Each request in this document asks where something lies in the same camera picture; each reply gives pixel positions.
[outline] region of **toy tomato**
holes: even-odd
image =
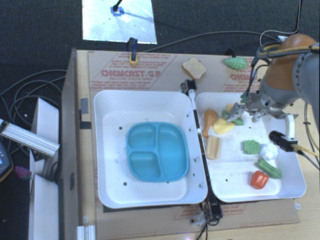
[[[268,182],[269,176],[262,171],[257,170],[251,178],[250,185],[256,189],[262,189]]]

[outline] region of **black floor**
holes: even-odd
[[[215,31],[295,30],[299,0],[152,0],[158,45],[192,35]],[[299,32],[319,41],[320,0],[303,0]],[[139,45],[144,51],[155,45]],[[195,38],[158,50],[162,53],[224,54],[229,48],[237,55],[254,56],[259,36],[253,34],[215,34]],[[11,108],[22,84],[2,95],[17,81],[41,71],[65,70],[72,48],[123,51],[124,43],[82,39],[82,0],[0,0],[0,96]],[[53,80],[64,72],[41,74],[30,80]],[[63,80],[58,80],[61,88]],[[18,97],[39,86],[24,88]],[[48,86],[38,95],[60,102],[59,92]],[[19,111],[32,122],[35,99],[26,100]],[[0,100],[0,118],[9,120]],[[16,124],[29,129],[17,119]],[[28,168],[29,158],[12,154],[16,166]],[[0,183],[0,239],[28,238],[29,183],[12,173]]]

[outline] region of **green sponge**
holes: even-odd
[[[243,70],[248,65],[244,57],[227,58],[224,62],[228,67],[234,70]]]
[[[257,154],[261,151],[260,143],[255,140],[246,140],[243,142],[243,150],[249,155]]]

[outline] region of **toy chicken leg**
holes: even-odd
[[[204,130],[202,136],[207,138],[210,127],[218,120],[218,114],[214,110],[207,110],[204,113]]]

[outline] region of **blue plate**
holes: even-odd
[[[130,171],[142,181],[177,181],[189,169],[185,135],[172,123],[135,124],[126,136],[126,154]]]

